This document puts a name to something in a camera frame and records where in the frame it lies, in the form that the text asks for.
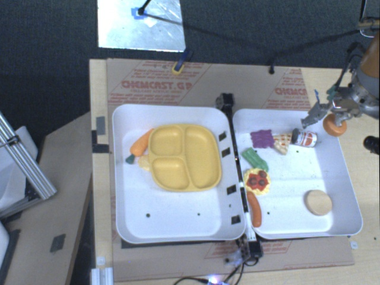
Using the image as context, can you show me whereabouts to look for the green pea pod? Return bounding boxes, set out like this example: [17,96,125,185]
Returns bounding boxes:
[240,147,270,172]

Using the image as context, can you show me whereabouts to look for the pizza slice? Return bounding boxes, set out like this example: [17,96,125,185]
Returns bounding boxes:
[272,132,293,156]

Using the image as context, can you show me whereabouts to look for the orange carrot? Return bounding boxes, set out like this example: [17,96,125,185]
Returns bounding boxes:
[125,128,156,164]

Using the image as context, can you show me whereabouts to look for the orange sausage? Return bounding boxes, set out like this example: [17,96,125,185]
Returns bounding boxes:
[246,191,263,228]

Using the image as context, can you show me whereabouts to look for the brown cardboard board red print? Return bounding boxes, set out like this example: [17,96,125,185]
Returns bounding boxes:
[106,58,356,282]

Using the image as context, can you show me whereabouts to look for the yellow spaghetti with meatballs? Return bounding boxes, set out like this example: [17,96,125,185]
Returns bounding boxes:
[243,167,271,197]

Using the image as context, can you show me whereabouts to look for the white plastic tray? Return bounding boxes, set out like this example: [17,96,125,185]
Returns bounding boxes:
[112,103,247,245]
[232,108,364,240]

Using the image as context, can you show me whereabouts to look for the purple grapes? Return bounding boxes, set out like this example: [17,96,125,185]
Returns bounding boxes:
[249,129,276,150]

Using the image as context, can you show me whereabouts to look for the red and white can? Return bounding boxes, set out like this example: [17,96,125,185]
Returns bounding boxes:
[290,128,318,148]

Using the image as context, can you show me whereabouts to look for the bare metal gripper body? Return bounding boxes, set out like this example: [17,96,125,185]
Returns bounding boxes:
[330,85,380,119]

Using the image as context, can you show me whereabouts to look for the round beige biscuit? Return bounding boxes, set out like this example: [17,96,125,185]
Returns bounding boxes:
[303,189,333,217]

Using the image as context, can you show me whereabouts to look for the thin black and white rod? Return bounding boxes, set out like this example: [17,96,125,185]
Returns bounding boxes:
[224,105,257,244]

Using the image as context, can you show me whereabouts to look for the yellow divided plate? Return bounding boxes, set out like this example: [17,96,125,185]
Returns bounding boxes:
[147,123,223,193]

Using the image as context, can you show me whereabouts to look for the pale yellow toy food piece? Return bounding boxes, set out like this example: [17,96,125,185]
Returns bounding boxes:
[137,154,152,172]

